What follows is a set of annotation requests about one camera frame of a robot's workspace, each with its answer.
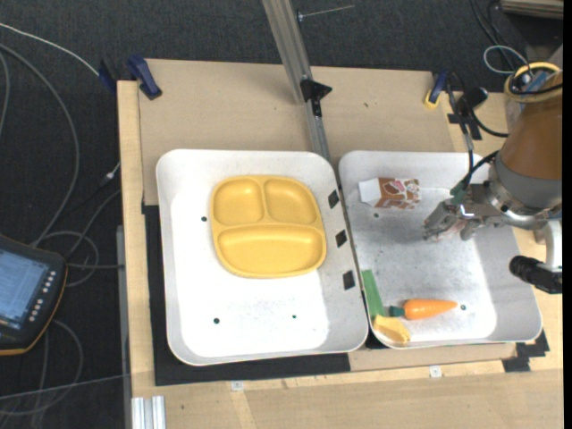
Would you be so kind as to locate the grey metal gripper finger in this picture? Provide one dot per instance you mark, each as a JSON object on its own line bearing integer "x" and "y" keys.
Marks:
{"x": 440, "y": 221}
{"x": 470, "y": 229}

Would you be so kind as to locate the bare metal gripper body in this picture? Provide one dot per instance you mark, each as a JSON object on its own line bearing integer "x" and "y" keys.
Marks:
{"x": 500, "y": 206}

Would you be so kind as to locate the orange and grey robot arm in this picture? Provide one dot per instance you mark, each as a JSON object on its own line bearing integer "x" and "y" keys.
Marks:
{"x": 534, "y": 150}

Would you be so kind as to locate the white plastic tray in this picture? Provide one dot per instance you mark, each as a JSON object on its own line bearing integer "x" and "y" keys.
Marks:
{"x": 438, "y": 266}
{"x": 250, "y": 320}

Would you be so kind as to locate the white and brown carton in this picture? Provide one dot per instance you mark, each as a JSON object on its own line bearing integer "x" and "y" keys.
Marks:
{"x": 393, "y": 192}

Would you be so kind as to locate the orange carrot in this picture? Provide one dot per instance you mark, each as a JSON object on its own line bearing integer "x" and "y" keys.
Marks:
{"x": 426, "y": 308}

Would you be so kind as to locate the green flat strip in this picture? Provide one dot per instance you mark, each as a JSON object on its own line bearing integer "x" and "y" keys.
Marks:
{"x": 372, "y": 293}

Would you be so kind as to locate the yellow crumpled piece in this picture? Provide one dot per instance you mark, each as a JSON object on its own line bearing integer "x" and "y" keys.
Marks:
{"x": 393, "y": 329}

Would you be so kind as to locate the yellow divided plate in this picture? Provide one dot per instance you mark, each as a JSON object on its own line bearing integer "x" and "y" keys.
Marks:
{"x": 268, "y": 244}

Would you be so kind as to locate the brown cardboard board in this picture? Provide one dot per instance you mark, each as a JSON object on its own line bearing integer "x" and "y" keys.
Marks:
{"x": 232, "y": 114}

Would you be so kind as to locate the black cylinder on white bracket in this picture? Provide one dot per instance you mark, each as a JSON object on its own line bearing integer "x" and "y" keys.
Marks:
{"x": 536, "y": 273}

